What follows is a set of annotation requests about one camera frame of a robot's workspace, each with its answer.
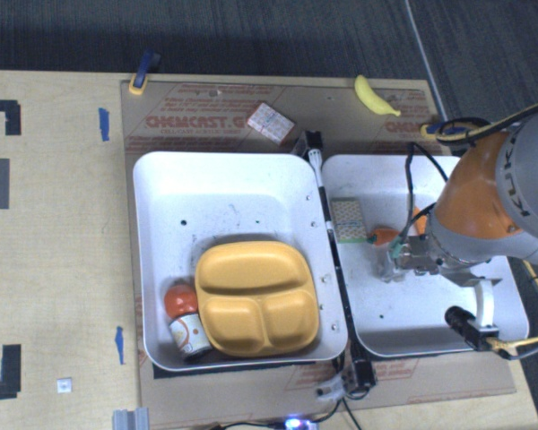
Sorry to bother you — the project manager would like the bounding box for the black block with thin wires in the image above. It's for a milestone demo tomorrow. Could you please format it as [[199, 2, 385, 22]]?
[[343, 358, 378, 392], [291, 130, 325, 157]]

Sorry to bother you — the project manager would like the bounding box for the yellow banana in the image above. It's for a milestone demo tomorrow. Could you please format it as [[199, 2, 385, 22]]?
[[353, 74, 403, 118]]

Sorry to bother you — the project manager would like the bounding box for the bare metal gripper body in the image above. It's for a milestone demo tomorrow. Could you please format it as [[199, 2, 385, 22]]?
[[394, 234, 455, 278]]

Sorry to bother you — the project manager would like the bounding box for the white plastic tray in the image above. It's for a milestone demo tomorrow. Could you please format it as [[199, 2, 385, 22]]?
[[321, 153, 530, 358], [132, 150, 349, 372]]

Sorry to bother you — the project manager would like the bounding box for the thin black and white rod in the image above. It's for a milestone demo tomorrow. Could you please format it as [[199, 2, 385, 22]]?
[[308, 148, 365, 367]]

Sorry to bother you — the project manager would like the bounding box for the black cylinder on white bracket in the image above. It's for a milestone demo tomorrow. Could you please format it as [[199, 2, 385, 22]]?
[[445, 278, 502, 352]]

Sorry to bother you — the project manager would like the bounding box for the white bottle with orange cap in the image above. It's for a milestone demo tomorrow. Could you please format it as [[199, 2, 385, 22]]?
[[163, 282, 214, 362]]

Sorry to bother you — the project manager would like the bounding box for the white and green patterned carton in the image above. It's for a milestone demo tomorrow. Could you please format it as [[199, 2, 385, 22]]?
[[330, 198, 369, 245]]

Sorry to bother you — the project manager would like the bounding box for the orange carrot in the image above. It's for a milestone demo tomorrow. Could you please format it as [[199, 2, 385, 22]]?
[[367, 226, 403, 247]]

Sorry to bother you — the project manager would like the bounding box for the brown cardboard board red print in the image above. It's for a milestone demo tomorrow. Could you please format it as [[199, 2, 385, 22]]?
[[119, 74, 517, 420]]

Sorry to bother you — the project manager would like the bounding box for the yellow divided plate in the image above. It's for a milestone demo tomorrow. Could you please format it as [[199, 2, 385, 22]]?
[[194, 240, 321, 358]]

